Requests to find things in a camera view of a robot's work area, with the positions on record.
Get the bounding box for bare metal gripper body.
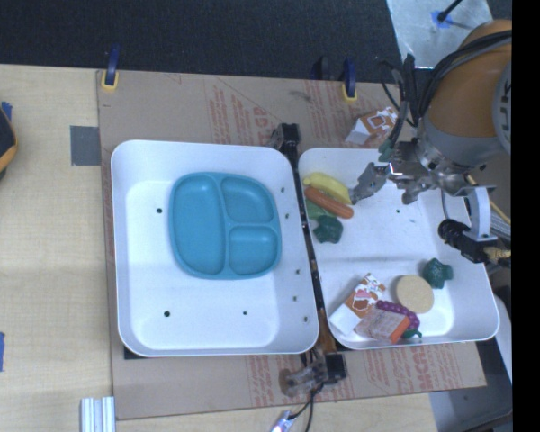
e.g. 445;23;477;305
388;139;474;197

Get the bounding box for yellow banana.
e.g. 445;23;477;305
301;171;353;206

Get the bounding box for orange carrot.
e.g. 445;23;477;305
303;185;356;221

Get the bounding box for white plastic tray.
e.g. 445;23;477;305
297;147;501;351
110;139;320;358

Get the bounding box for orange and white carton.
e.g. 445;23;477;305
344;106;400;149
328;272;387;339

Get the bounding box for light green toy vegetable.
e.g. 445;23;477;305
306;201;333;221

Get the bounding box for dark green broccoli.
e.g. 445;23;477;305
421;257;455;291
312;214;345;245

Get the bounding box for thin black and white rod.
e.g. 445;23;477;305
286;144;330;351

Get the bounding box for pale yellow round biscuit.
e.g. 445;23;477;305
394;274;436;315

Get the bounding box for purple grapes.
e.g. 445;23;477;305
375;299;423;340

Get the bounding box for orange packet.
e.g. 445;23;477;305
353;308;411;345

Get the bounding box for brown cardboard board red print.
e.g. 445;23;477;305
96;68;488;421

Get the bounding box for blue divided plate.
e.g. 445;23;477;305
168;171;284;281

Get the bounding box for black cylinder on white bracket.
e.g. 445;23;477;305
437;185;501;265

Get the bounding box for black block with thin wires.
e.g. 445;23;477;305
269;122;302;153
278;350;348;396

